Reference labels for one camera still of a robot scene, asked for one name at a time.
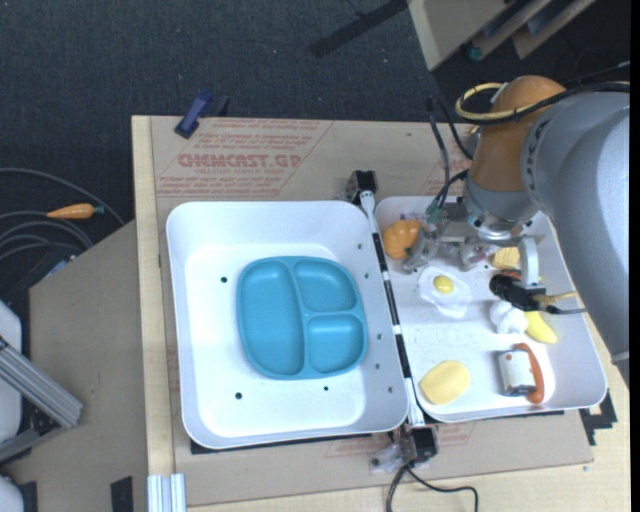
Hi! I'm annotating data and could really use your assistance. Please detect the yellow toy cheese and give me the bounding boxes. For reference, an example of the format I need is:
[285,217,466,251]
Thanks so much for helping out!
[491,246,522,269]

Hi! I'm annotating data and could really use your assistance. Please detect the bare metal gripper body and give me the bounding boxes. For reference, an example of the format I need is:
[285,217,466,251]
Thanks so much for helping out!
[430,202,537,251]

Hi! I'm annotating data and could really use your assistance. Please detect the thin black and white rod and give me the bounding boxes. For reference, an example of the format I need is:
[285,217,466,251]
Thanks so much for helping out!
[359,190,426,427]

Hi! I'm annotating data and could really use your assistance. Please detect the black cylinder on white bracket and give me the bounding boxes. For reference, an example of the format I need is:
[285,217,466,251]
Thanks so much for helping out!
[488,236,548,310]

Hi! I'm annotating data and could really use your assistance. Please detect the yellow bread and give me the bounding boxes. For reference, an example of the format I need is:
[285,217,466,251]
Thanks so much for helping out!
[418,359,473,407]

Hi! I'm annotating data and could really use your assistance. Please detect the blue divided plate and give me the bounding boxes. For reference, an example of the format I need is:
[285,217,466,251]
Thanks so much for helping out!
[235,255,370,381]

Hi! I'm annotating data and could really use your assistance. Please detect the orange toy pepper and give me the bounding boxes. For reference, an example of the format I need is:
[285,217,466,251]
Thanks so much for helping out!
[382,219,425,261]

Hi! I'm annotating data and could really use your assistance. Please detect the orange carrot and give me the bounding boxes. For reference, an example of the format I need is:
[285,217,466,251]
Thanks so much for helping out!
[45,202,107,222]

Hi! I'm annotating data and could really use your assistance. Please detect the white and yellow fried egg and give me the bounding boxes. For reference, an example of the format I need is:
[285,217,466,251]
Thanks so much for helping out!
[417,265,474,320]

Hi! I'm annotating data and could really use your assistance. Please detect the white plastic tray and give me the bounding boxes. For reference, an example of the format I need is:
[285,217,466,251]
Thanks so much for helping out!
[165,199,412,450]
[373,194,609,424]

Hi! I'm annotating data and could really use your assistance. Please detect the white swirl-shaped toy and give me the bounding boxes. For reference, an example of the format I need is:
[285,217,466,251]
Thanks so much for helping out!
[488,299,530,336]

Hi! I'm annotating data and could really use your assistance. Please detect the brown cardboard board red print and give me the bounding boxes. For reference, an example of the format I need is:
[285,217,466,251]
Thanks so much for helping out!
[149,115,596,507]

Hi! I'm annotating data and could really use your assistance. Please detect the yellow banana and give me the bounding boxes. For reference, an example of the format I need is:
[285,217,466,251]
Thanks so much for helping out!
[523,309,559,346]

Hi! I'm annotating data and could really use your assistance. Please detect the white can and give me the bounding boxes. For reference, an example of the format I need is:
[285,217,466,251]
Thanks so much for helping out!
[495,349,539,398]

